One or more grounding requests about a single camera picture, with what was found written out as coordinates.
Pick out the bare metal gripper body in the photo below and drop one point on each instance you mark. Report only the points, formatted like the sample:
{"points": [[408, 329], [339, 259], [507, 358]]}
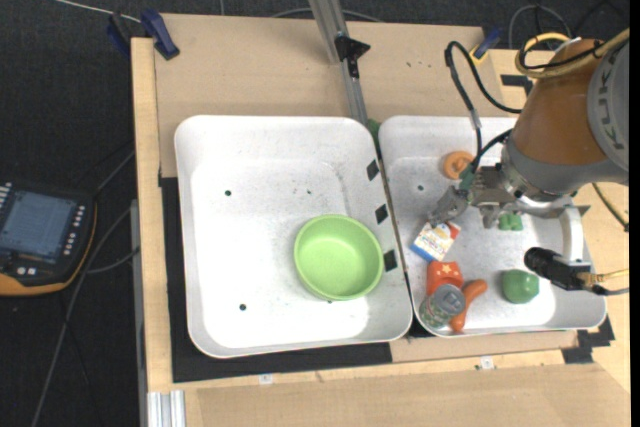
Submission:
{"points": [[492, 187]]}

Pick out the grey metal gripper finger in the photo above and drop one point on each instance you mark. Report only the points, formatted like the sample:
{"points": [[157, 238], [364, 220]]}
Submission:
{"points": [[491, 215], [449, 205]]}

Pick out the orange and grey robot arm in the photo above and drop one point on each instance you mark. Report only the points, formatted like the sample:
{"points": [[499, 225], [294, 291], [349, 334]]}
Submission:
{"points": [[555, 125]]}

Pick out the green toy broccoli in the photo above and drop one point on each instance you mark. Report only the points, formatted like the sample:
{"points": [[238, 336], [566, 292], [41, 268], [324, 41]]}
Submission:
{"points": [[512, 222]]}

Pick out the blue and white packet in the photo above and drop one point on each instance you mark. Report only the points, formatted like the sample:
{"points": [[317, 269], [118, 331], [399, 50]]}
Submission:
{"points": [[434, 241]]}

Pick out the white plastic tray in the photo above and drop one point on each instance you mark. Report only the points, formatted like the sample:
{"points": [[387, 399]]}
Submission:
{"points": [[490, 255], [260, 240]]}

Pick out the orange doughnut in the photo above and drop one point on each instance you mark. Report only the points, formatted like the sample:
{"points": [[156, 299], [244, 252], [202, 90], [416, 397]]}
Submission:
{"points": [[456, 163]]}

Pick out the orange carton with star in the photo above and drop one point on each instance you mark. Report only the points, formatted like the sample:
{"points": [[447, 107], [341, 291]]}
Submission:
{"points": [[442, 272]]}

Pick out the green toy pepper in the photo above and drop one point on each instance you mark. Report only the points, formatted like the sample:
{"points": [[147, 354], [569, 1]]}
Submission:
{"points": [[520, 286]]}

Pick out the orange sausage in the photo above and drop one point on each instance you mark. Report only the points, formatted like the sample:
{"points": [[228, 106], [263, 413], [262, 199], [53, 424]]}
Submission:
{"points": [[470, 296]]}

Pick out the small green can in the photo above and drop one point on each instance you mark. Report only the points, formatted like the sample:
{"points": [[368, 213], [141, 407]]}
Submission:
{"points": [[440, 307]]}

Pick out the green bowl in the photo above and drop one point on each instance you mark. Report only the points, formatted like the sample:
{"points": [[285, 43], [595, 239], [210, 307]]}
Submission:
{"points": [[337, 257]]}

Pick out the pale wood board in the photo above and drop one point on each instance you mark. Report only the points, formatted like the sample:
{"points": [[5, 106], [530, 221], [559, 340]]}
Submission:
{"points": [[260, 65]]}

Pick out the black cylinder on white bracket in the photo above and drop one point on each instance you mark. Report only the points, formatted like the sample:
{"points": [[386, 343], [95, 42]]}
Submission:
{"points": [[552, 267]]}

